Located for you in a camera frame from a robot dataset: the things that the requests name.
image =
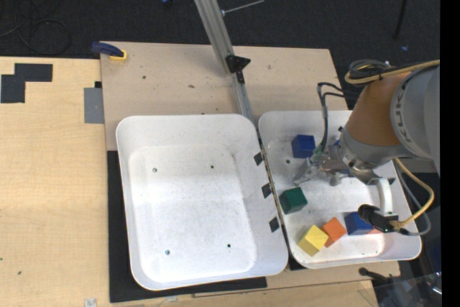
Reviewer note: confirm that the pale wood board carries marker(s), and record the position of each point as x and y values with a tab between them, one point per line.
161	82

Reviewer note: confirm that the green cube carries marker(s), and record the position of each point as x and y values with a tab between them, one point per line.
293	200

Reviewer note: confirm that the white plastic tray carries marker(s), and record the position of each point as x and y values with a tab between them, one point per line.
334	197
190	205

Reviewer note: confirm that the orange cube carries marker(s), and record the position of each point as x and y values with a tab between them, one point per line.
334	230

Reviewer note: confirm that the blue cube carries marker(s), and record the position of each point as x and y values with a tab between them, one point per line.
302	146
355	224

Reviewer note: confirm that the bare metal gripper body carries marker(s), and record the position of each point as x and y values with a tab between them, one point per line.
361	170

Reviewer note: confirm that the red cube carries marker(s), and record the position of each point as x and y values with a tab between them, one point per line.
373	231

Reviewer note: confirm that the black cylinder on white bracket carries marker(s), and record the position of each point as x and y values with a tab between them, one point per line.
385	196

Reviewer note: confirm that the yellow cube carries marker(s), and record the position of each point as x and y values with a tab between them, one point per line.
312	240

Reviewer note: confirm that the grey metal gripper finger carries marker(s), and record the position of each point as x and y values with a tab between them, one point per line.
307	170
335	179

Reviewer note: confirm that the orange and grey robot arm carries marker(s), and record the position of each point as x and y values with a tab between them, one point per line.
391	111

